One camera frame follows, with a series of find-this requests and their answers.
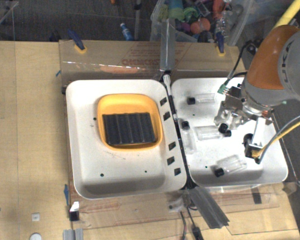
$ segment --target blue marker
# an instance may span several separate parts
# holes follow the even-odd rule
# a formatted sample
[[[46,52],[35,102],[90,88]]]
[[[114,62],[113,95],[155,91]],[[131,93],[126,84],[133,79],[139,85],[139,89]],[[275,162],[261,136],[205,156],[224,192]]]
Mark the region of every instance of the blue marker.
[[[134,37],[131,34],[130,30],[126,27],[126,24],[121,23],[120,27],[122,28],[122,33],[126,41],[134,41]]]

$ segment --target dark floor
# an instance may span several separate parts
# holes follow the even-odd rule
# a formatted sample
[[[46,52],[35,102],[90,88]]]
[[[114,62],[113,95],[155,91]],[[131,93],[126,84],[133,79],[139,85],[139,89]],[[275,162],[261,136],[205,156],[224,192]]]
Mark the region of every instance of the dark floor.
[[[15,0],[19,4],[14,10],[14,26],[16,41],[48,42],[52,32],[58,31],[62,39],[69,39],[67,30],[72,29],[84,40],[119,40],[124,41],[120,24],[126,23],[134,32],[136,0],[116,0],[111,5],[110,0]],[[140,14],[139,40],[148,41],[151,33],[150,16],[157,0],[142,0]],[[300,23],[300,12],[297,15]],[[8,40],[12,34],[12,26],[7,20],[6,25],[0,27],[0,40]],[[243,41],[264,38],[268,34],[271,22],[247,26],[242,32],[237,45]],[[243,61],[249,68],[253,56],[247,51],[243,53]],[[290,119],[300,115],[300,102],[289,101],[275,110],[278,126],[282,127]],[[289,175],[286,182],[300,181],[300,127],[287,135],[284,139],[284,150],[287,151]],[[289,195],[291,206],[300,230],[300,187]]]

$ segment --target yellow tube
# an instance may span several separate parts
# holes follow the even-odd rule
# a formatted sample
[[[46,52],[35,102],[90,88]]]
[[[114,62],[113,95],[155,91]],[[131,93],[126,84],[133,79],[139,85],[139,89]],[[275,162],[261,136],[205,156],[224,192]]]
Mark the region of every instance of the yellow tube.
[[[281,25],[288,25],[289,22],[294,18],[294,16],[299,12],[299,10],[300,0],[294,0],[273,28]]]

